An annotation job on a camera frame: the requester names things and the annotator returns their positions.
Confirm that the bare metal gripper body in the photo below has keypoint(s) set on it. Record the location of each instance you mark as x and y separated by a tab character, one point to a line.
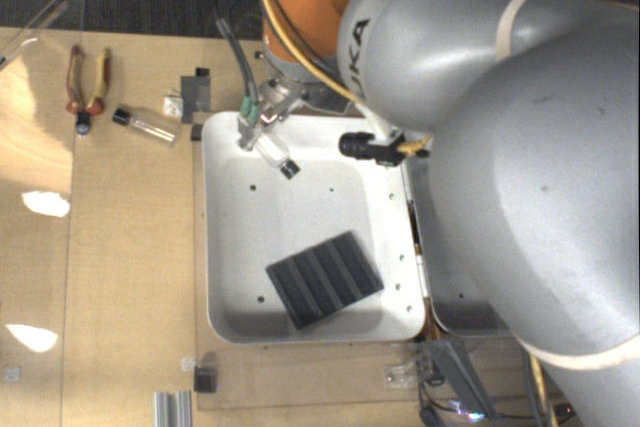
281	96

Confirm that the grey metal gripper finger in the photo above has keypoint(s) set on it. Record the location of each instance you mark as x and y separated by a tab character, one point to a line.
248	137

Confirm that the clear bottle with black cap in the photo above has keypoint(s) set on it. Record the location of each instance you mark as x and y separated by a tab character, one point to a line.
150	129
274	154

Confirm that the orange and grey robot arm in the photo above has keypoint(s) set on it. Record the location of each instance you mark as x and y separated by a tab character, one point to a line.
525	165

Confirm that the small white block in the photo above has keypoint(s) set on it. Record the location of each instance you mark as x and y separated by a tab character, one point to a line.
172	106

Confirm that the white plastic tray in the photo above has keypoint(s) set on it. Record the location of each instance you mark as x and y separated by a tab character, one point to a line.
450	285
310	210

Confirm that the black ribbed rectangular pad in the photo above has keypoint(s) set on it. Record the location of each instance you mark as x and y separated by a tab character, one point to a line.
325	279

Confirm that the thin black and white rod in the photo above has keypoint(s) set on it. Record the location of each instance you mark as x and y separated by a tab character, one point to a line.
416	240

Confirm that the black cylinder on white bracket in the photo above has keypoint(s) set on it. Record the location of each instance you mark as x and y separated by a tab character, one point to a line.
361	146

